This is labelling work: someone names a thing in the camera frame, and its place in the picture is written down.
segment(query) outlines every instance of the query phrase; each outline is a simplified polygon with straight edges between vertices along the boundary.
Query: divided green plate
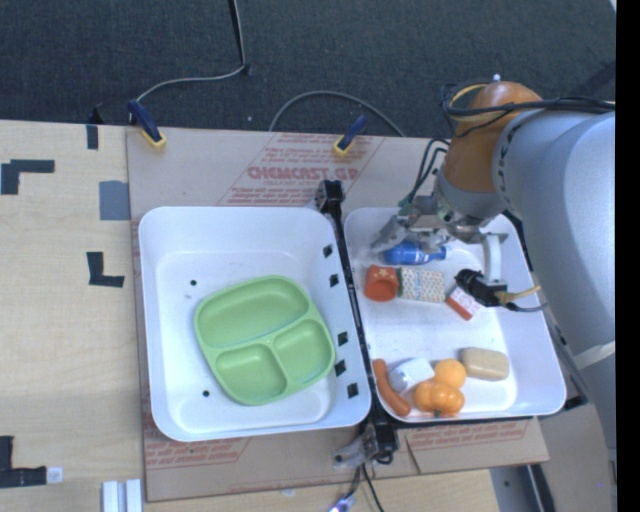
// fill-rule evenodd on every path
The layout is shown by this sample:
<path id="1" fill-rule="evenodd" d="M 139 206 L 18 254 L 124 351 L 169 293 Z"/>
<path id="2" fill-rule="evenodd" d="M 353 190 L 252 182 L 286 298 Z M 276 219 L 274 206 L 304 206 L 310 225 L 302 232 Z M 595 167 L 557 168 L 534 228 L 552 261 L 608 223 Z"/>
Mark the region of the divided green plate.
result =
<path id="1" fill-rule="evenodd" d="M 331 335 L 292 279 L 266 276 L 209 295 L 194 316 L 196 337 L 227 394 L 261 405 L 304 389 L 335 360 Z"/>

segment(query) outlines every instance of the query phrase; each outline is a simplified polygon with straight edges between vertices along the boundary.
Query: cardboard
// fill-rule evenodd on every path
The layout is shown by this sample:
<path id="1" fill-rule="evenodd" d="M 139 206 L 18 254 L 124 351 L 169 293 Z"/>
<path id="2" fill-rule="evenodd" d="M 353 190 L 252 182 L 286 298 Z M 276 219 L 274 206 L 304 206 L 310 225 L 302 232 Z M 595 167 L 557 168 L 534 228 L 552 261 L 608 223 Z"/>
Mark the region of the cardboard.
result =
<path id="1" fill-rule="evenodd" d="M 344 218 L 356 208 L 395 207 L 413 186 L 428 141 L 359 136 L 343 157 L 335 135 L 164 128 L 153 148 L 127 130 L 134 285 L 143 397 L 147 500 L 160 501 L 348 482 L 331 452 L 358 428 L 179 443 L 155 427 L 149 405 L 137 227 L 160 206 L 304 206 L 322 180 L 340 180 Z M 430 177 L 421 193 L 433 186 Z M 390 465 L 376 478 L 415 476 L 548 460 L 538 420 L 515 419 L 400 429 Z"/>

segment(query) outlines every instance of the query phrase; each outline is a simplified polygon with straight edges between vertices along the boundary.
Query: table surface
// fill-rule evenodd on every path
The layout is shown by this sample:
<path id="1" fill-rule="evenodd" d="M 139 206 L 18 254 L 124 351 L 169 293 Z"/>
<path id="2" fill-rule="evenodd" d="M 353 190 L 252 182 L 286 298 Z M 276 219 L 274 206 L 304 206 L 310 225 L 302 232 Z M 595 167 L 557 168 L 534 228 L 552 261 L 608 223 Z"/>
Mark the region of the table surface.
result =
<path id="1" fill-rule="evenodd" d="M 99 184 L 127 182 L 125 127 L 0 121 L 0 163 L 54 160 L 0 195 L 0 435 L 13 466 L 59 466 L 61 484 L 0 490 L 2 510 L 100 510 L 102 482 L 143 479 L 131 230 L 101 221 Z M 87 252 L 122 288 L 89 286 Z M 385 510 L 497 511 L 489 470 L 373 482 Z M 148 511 L 327 510 L 348 485 L 146 503 Z M 376 510 L 363 483 L 354 511 Z"/>

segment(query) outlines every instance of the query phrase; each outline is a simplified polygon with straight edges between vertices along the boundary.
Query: white tray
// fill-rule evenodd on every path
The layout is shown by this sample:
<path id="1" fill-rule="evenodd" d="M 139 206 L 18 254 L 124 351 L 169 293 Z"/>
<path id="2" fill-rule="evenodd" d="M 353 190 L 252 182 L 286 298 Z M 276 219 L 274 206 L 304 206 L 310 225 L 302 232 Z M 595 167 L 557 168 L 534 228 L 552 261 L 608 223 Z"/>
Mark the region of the white tray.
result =
<path id="1" fill-rule="evenodd" d="M 165 435 L 245 437 L 352 426 L 366 416 L 371 394 L 328 219 L 309 208 L 162 207 L 142 218 L 139 237 L 151 409 Z M 240 405 L 207 365 L 193 314 L 205 296 L 269 274 L 309 294 L 338 370 L 282 400 Z"/>
<path id="2" fill-rule="evenodd" d="M 426 303 L 404 299 L 375 302 L 364 296 L 364 278 L 370 264 L 385 265 L 370 251 L 371 242 L 389 218 L 393 208 L 363 208 L 353 211 L 345 222 L 345 237 L 353 267 L 358 306 L 370 358 L 381 358 L 388 366 L 412 357 L 425 357 L 432 363 L 459 357 L 466 347 L 499 350 L 508 355 L 511 372 L 499 382 L 468 378 L 462 391 L 465 406 L 455 417 L 434 418 L 415 409 L 407 417 L 397 416 L 384 403 L 390 415 L 407 423 L 480 420 L 537 416 L 558 411 L 566 390 L 558 359 L 542 312 L 516 313 L 505 308 L 483 308 L 469 321 L 445 303 Z M 509 291 L 533 286 L 517 232 L 506 217 L 499 216 L 485 232 L 507 233 L 502 243 L 502 278 Z M 422 268 L 443 273 L 445 292 L 455 286 L 455 275 L 463 268 L 484 270 L 481 245 L 459 241 L 447 244 L 451 251 L 443 261 L 432 261 Z M 539 305 L 537 296 L 518 300 L 523 307 Z M 405 398 L 411 403 L 411 394 Z"/>

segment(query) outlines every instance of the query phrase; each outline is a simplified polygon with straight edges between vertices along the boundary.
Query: blue bottle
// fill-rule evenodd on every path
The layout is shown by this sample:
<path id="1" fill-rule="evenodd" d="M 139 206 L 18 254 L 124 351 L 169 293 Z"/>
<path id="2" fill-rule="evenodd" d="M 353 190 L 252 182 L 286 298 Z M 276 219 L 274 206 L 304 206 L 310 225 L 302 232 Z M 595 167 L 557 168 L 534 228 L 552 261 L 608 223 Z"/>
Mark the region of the blue bottle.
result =
<path id="1" fill-rule="evenodd" d="M 405 240 L 395 247 L 384 251 L 382 257 L 387 265 L 422 265 L 432 260 L 443 260 L 447 257 L 447 248 L 442 246 L 440 251 L 426 253 L 416 242 Z"/>

